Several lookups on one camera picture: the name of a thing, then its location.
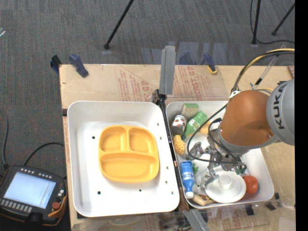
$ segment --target table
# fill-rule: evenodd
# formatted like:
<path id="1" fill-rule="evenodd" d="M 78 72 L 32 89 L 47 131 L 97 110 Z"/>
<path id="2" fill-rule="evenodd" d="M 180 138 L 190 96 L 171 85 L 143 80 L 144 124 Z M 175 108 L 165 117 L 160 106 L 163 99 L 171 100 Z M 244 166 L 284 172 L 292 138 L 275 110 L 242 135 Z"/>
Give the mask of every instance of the table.
<path id="1" fill-rule="evenodd" d="M 69 105 L 78 100 L 150 101 L 153 91 L 159 88 L 160 65 L 85 64 L 84 66 L 89 72 L 89 75 L 85 78 L 76 72 L 73 65 L 63 64 L 59 66 L 69 196 L 72 194 L 66 116 Z M 176 65 L 173 95 L 168 96 L 168 102 L 227 100 L 243 66 L 217 67 L 217 74 L 211 75 L 205 66 Z M 240 89 L 250 89 L 250 83 L 254 84 L 265 68 L 266 66 L 250 67 L 239 82 Z M 259 87 L 274 89 L 278 82 L 291 78 L 287 66 L 274 66 Z M 275 192 L 280 199 L 273 198 L 262 206 L 254 206 L 254 223 L 245 223 L 249 219 L 234 216 L 226 217 L 226 213 L 230 211 L 226 211 L 225 214 L 223 210 L 212 211 L 211 214 L 216 216 L 208 215 L 208 225 L 211 230 L 226 230 L 228 227 L 240 230 L 249 226 L 254 226 L 252 230 L 263 230 L 263 225 L 267 225 L 267 230 L 284 230 L 283 228 L 287 230 L 295 227 L 295 147 L 280 142 L 262 148 L 262 153 Z M 122 227 L 119 225 L 119 217 L 115 217 L 114 221 L 106 221 L 105 218 L 77 218 L 72 197 L 69 197 L 69 206 L 71 228 L 74 231 L 98 230 L 98 227 L 104 227 L 104 225 L 106 227 L 111 225 L 112 230 L 120 230 L 119 228 Z M 170 223 L 173 218 L 174 216 L 171 213 L 167 213 L 164 215 L 163 221 Z M 136 225 L 139 225 L 139 227 L 146 227 L 148 230 L 160 230 L 161 219 L 159 215 L 144 216 L 141 219 L 132 217 L 126 228 L 129 230 L 129 228 L 136 228 Z"/>

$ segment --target tripod leg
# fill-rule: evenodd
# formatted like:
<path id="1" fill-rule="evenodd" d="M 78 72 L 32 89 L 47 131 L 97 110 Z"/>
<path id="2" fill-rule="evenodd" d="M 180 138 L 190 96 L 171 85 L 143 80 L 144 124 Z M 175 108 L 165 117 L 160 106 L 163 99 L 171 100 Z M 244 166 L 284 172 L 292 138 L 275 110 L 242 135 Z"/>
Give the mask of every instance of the tripod leg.
<path id="1" fill-rule="evenodd" d="M 256 21 L 255 21 L 255 29 L 254 29 L 254 38 L 251 41 L 252 44 L 256 44 L 257 43 L 257 28 L 258 28 L 258 21 L 259 21 L 260 5 L 261 5 L 261 0 L 258 0 L 257 13 L 256 13 Z"/>
<path id="2" fill-rule="evenodd" d="M 286 20 L 286 18 L 289 16 L 289 14 L 291 13 L 291 11 L 294 9 L 295 7 L 295 3 L 292 5 L 292 7 L 289 9 L 289 11 L 287 12 L 287 14 L 285 14 L 284 18 L 280 21 L 279 25 L 276 27 L 276 29 L 272 32 L 272 35 L 276 35 L 278 29 L 281 27 L 281 25 L 284 23 L 284 21 Z"/>
<path id="3" fill-rule="evenodd" d="M 118 30 L 119 26 L 121 25 L 121 23 L 122 23 L 122 21 L 123 21 L 125 15 L 126 15 L 126 13 L 128 12 L 130 6 L 132 5 L 133 1 L 134 1 L 134 0 L 130 0 L 130 1 L 129 1 L 128 5 L 126 6 L 126 8 L 125 8 L 125 10 L 124 10 L 124 12 L 123 12 L 123 14 L 121 15 L 121 18 L 119 19 L 119 21 L 118 21 L 118 23 L 116 24 L 116 26 L 115 26 L 115 28 L 114 28 L 112 34 L 110 35 L 108 41 L 104 44 L 104 48 L 105 48 L 106 50 L 109 49 L 109 43 L 111 42 L 112 38 L 113 38 L 114 35 L 116 34 L 116 31 Z"/>

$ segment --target tomato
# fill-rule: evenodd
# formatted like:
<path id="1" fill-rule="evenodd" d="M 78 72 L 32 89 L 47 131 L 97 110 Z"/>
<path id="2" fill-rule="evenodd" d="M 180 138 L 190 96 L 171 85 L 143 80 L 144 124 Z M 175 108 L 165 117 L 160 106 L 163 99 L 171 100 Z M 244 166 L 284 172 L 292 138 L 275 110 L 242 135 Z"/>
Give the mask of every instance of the tomato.
<path id="1" fill-rule="evenodd" d="M 246 183 L 246 193 L 256 193 L 258 191 L 259 185 L 256 177 L 247 175 L 244 177 Z"/>

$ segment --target green bottle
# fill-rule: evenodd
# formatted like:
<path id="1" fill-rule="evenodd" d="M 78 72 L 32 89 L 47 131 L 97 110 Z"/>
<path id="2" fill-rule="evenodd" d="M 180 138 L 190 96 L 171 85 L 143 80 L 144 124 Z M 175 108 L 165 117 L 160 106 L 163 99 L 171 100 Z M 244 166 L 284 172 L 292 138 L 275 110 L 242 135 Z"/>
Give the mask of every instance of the green bottle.
<path id="1" fill-rule="evenodd" d="M 191 136 L 197 128 L 201 126 L 207 120 L 206 114 L 202 111 L 199 111 L 190 121 L 187 123 L 183 135 L 181 136 L 182 140 L 186 139 L 188 136 Z"/>

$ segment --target yellow plate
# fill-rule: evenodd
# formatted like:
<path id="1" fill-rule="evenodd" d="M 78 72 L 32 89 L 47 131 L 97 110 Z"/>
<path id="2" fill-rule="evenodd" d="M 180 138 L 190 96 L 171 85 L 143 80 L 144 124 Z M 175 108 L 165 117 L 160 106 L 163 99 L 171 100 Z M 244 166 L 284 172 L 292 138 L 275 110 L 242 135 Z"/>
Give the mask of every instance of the yellow plate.
<path id="1" fill-rule="evenodd" d="M 150 181 L 159 171 L 156 139 L 144 128 L 109 126 L 100 135 L 99 164 L 102 174 L 110 180 Z"/>

